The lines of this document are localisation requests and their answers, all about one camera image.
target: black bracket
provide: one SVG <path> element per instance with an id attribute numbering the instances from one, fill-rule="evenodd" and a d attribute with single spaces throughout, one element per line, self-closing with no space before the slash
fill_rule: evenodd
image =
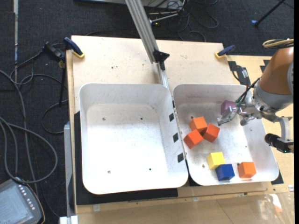
<path id="1" fill-rule="evenodd" d="M 165 70 L 165 64 L 164 64 L 164 61 L 169 57 L 169 54 L 167 53 L 164 53 L 162 51 L 157 51 L 155 50 L 153 52 L 153 55 L 154 55 L 154 58 L 156 60 L 156 62 L 159 62 L 160 63 L 160 68 L 161 70 Z"/>

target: block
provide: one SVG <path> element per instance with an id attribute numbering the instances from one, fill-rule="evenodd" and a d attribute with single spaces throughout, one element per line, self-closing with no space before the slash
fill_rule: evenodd
<path id="1" fill-rule="evenodd" d="M 235 108 L 235 101 L 226 100 L 221 104 L 220 113 L 223 114 L 229 107 Z"/>
<path id="2" fill-rule="evenodd" d="M 225 164 L 222 152 L 210 153 L 206 160 L 210 169 L 216 169 L 219 165 Z"/>
<path id="3" fill-rule="evenodd" d="M 195 117 L 189 123 L 191 130 L 197 129 L 200 133 L 205 131 L 207 128 L 205 117 Z"/>
<path id="4" fill-rule="evenodd" d="M 221 164 L 216 168 L 216 174 L 219 181 L 229 181 L 235 176 L 232 164 Z"/>
<path id="5" fill-rule="evenodd" d="M 254 162 L 242 162 L 238 166 L 240 178 L 251 178 L 256 174 L 256 167 Z"/>
<path id="6" fill-rule="evenodd" d="M 201 136 L 198 130 L 194 129 L 184 137 L 184 142 L 191 149 L 198 145 L 203 139 L 204 138 Z"/>
<path id="7" fill-rule="evenodd" d="M 215 139 L 218 137 L 220 128 L 213 125 L 208 124 L 207 129 L 201 133 L 202 137 L 207 141 L 214 142 Z"/>

